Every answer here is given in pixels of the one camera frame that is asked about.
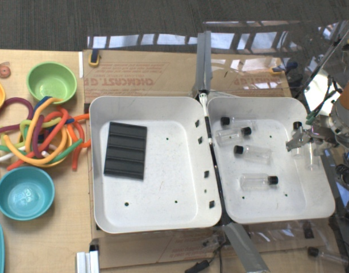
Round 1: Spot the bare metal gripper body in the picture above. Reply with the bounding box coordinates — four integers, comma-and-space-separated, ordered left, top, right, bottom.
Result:
305, 114, 339, 156

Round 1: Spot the clear plastic bottle black cap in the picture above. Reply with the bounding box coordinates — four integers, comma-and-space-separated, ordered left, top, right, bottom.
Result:
233, 144, 272, 165
215, 126, 252, 145
307, 246, 349, 266
220, 116, 256, 129
239, 172, 279, 191
290, 121, 305, 159

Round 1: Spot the white plastic tray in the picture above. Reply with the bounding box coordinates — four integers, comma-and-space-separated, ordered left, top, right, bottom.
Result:
206, 96, 336, 225
88, 95, 223, 235

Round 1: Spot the brown cardboard board red print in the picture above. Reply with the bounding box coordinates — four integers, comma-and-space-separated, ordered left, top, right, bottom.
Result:
82, 49, 327, 270

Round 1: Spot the black grooved plastic holder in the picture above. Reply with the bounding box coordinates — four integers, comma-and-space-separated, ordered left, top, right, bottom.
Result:
103, 121, 148, 181

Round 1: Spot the yellow bowl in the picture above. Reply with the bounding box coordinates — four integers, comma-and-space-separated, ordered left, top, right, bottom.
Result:
17, 125, 73, 168

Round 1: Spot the green bowl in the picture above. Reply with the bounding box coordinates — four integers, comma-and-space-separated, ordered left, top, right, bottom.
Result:
26, 61, 78, 105

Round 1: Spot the teal bowl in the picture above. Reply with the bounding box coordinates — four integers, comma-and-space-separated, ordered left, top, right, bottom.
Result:
0, 166, 56, 221

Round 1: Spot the orange foam rope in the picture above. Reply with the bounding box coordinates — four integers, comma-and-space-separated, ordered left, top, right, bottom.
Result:
43, 113, 92, 171

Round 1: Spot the red foam rope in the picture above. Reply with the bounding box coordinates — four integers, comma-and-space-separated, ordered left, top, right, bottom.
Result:
6, 106, 70, 172

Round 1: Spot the yellow foam rope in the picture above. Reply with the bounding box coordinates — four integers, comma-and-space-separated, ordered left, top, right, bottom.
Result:
2, 97, 70, 166

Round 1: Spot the blue foam rope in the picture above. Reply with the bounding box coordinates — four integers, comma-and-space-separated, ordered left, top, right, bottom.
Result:
34, 96, 76, 125

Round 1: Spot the light green foam rope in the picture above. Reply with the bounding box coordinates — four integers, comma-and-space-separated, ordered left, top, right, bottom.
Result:
1, 117, 63, 145

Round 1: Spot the maroon foam rope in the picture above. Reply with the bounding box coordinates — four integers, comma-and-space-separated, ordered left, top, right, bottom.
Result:
0, 97, 46, 159

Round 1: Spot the white foam rope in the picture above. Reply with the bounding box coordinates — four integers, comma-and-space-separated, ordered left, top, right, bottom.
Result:
0, 144, 57, 163

